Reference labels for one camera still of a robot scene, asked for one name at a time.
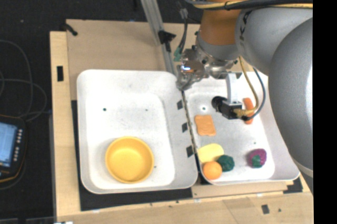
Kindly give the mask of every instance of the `orange block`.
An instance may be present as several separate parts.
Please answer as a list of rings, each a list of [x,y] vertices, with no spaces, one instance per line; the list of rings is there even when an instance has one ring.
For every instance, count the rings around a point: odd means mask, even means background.
[[[211,115],[196,115],[194,117],[196,124],[196,129],[199,135],[204,136],[214,136],[216,135],[216,130],[214,127],[213,119]]]

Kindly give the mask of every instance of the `white tray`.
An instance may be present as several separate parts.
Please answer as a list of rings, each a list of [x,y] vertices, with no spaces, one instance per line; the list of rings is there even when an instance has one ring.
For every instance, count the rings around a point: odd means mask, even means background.
[[[186,111],[175,76],[167,72],[86,70],[77,78],[81,179],[96,194],[183,189],[197,180]],[[109,144],[122,136],[144,140],[154,154],[145,180],[124,184],[105,167]]]
[[[254,72],[249,72],[248,76],[261,103],[261,84]],[[235,162],[233,170],[223,172],[217,180],[208,180],[211,184],[228,185],[245,182],[294,180],[300,174],[276,125],[269,100],[267,76],[263,74],[260,74],[260,76],[266,88],[266,101],[263,109],[253,119],[251,125],[245,124],[242,120],[229,120],[212,107],[213,97],[227,97],[225,80],[203,79],[185,91],[186,106],[191,119],[191,132],[196,148],[210,143],[220,144],[225,155],[233,157]],[[237,88],[239,100],[250,97],[255,104],[254,95],[244,75],[238,79]],[[197,133],[194,123],[196,115],[212,116],[217,132],[216,136],[200,136]],[[247,164],[246,155],[257,148],[266,150],[267,161],[261,168],[251,168]]]

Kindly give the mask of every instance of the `handheld device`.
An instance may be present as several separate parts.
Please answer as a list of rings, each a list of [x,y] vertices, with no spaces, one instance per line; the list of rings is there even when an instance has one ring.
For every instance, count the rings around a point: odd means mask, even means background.
[[[24,121],[0,115],[0,183],[13,180],[19,175],[26,147]]]

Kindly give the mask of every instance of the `dark background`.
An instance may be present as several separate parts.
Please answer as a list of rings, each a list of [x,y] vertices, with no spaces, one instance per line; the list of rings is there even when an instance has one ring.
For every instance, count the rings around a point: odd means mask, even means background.
[[[180,23],[175,2],[158,0],[164,22]],[[67,18],[145,21],[137,0],[0,0],[0,39],[17,43],[26,53],[34,83],[47,94],[46,111],[51,107],[49,32],[59,30]],[[190,15],[201,18],[201,11],[188,6]],[[28,79],[28,70],[20,51],[0,42],[0,72],[5,78]],[[27,109],[29,87],[5,83],[0,96],[0,114],[18,116]],[[43,107],[43,95],[35,90],[32,111]],[[0,219],[47,217],[53,215],[51,158],[48,114],[27,123],[29,131],[25,171],[20,181],[0,189]]]

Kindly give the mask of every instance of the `yellow bowl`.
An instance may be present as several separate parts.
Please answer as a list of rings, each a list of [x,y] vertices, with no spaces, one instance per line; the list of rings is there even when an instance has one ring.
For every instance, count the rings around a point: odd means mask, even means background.
[[[144,141],[135,137],[122,137],[109,145],[105,164],[116,180],[133,184],[149,177],[154,157],[151,148]]]

